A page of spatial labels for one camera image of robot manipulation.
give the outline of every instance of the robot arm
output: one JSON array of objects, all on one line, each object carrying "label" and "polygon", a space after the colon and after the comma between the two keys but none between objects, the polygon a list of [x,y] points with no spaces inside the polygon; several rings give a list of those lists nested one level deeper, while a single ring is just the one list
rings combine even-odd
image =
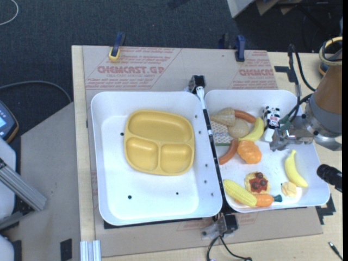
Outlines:
[{"label": "robot arm", "polygon": [[329,40],[320,50],[320,59],[328,65],[328,70],[316,91],[309,99],[305,98],[305,113],[275,129],[271,150],[283,150],[288,144],[309,144],[313,140],[332,151],[342,150],[342,144],[335,140],[342,135],[342,52],[337,61],[324,56],[327,46],[341,40],[342,37]]}]

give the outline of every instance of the black device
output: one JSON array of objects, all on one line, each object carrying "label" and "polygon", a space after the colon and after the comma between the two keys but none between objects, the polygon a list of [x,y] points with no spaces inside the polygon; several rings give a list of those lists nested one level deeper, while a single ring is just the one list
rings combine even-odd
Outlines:
[{"label": "black device", "polygon": [[11,142],[18,132],[18,122],[7,106],[0,101],[0,138]]},{"label": "black device", "polygon": [[334,185],[335,189],[342,192],[342,172],[338,169],[322,164],[316,170],[316,174],[326,183]]}]

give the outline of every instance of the orange carrot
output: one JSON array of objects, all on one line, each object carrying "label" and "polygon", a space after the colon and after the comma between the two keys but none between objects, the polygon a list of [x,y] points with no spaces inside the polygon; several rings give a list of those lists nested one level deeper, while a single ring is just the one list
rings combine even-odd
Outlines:
[{"label": "orange carrot", "polygon": [[238,148],[238,140],[232,139],[227,152],[219,158],[219,164],[227,163],[235,155]]},{"label": "orange carrot", "polygon": [[255,116],[253,116],[245,111],[242,111],[242,110],[235,109],[234,116],[237,118],[244,119],[245,121],[247,121],[249,123],[255,123],[255,121],[256,121]]},{"label": "orange carrot", "polygon": [[282,201],[282,196],[277,195],[277,196],[272,196],[270,194],[254,194],[257,202],[256,206],[258,207],[267,207],[271,205],[274,201],[281,202]]}]

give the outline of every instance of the wire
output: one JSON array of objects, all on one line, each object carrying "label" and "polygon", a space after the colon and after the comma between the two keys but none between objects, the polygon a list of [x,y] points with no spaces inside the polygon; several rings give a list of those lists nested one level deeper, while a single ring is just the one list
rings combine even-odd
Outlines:
[{"label": "wire", "polygon": [[211,261],[211,259],[210,259],[210,257],[209,257],[209,253],[210,253],[210,250],[212,249],[213,245],[215,244],[215,242],[217,241],[218,238],[220,238],[220,240],[221,240],[223,246],[224,246],[225,249],[229,252],[229,254],[231,254],[232,256],[237,257],[237,258],[239,258],[239,259],[242,259],[242,260],[244,260],[244,261],[252,261],[252,258],[251,258],[251,257],[242,257],[242,256],[238,256],[238,255],[234,254],[231,250],[229,250],[229,248],[227,247],[227,245],[225,244],[225,242],[224,242],[224,240],[223,240],[223,238],[222,238],[223,235],[224,235],[224,233],[223,233],[222,235],[217,236],[216,238],[214,238],[214,239],[210,242],[210,244],[209,244],[209,246],[208,246],[208,249],[207,249],[207,261]]},{"label": "wire", "polygon": [[297,78],[297,75],[296,75],[295,69],[294,69],[294,60],[293,60],[293,52],[294,51],[296,51],[295,46],[293,44],[290,44],[289,47],[288,47],[289,66],[290,66],[290,70],[291,70],[291,72],[292,72],[292,74],[294,76],[293,79],[295,80],[296,94],[297,94],[297,105],[296,105],[296,108],[295,108],[295,113],[292,116],[292,118],[290,119],[290,122],[292,122],[293,119],[296,117],[297,112],[299,110],[299,104],[300,104],[300,92],[299,92],[300,84],[299,84],[299,80]]},{"label": "wire", "polygon": [[22,82],[17,82],[17,83],[11,83],[8,85],[4,85],[4,86],[0,86],[0,90],[3,89],[7,89],[7,88],[12,88],[15,86],[19,86],[19,85],[25,85],[25,84],[47,84],[47,85],[51,85],[54,86],[56,88],[58,88],[60,91],[62,91],[65,96],[68,98],[69,102],[72,102],[71,97],[69,96],[69,94],[60,86],[52,83],[52,82],[48,82],[48,81],[43,81],[43,80],[29,80],[29,81],[22,81]]},{"label": "wire", "polygon": [[310,89],[312,90],[313,92],[315,92],[315,89],[307,82],[306,78],[305,78],[305,75],[303,74],[303,69],[302,69],[302,64],[301,64],[301,60],[300,60],[300,55],[299,53],[296,51],[296,48],[294,45],[291,45],[291,49],[292,51],[295,53],[296,55],[296,60],[297,60],[297,65],[299,66],[299,70],[300,70],[300,75],[301,75],[301,78],[303,80],[303,82],[305,83],[305,85]]},{"label": "wire", "polygon": [[298,109],[299,106],[300,106],[302,103],[306,102],[306,101],[310,98],[311,95],[312,95],[312,94],[309,94],[309,95],[307,95],[306,97],[304,97],[303,99],[301,99],[301,100],[292,108],[292,110],[289,112],[288,116],[290,117],[291,114],[292,114],[296,109]]},{"label": "wire", "polygon": [[18,6],[18,4],[17,4],[16,1],[14,1],[14,0],[9,0],[9,1],[15,3],[15,5],[16,5],[16,13],[15,13],[15,15],[14,15],[11,19],[9,19],[9,20],[7,20],[7,21],[5,21],[5,22],[3,22],[3,23],[0,23],[0,26],[1,26],[1,25],[5,25],[5,24],[7,24],[7,23],[10,23],[12,20],[14,20],[14,19],[17,17],[18,12],[20,11],[19,6]]}]

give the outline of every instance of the cardboard sheet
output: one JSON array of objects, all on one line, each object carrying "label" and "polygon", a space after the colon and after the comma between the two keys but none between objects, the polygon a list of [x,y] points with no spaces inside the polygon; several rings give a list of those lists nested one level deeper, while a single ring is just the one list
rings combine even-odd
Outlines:
[{"label": "cardboard sheet", "polygon": [[[108,46],[83,46],[95,229],[103,256],[207,246],[210,240],[201,239],[201,229],[213,222],[211,218],[105,228],[98,210],[90,103],[102,91],[185,91],[193,75],[204,75],[206,93],[215,89],[277,89],[267,52],[245,51],[245,61],[237,62],[232,49],[121,47],[114,63],[108,59],[109,51]],[[240,229],[226,239],[228,243],[322,233],[314,207],[236,216]]]}]

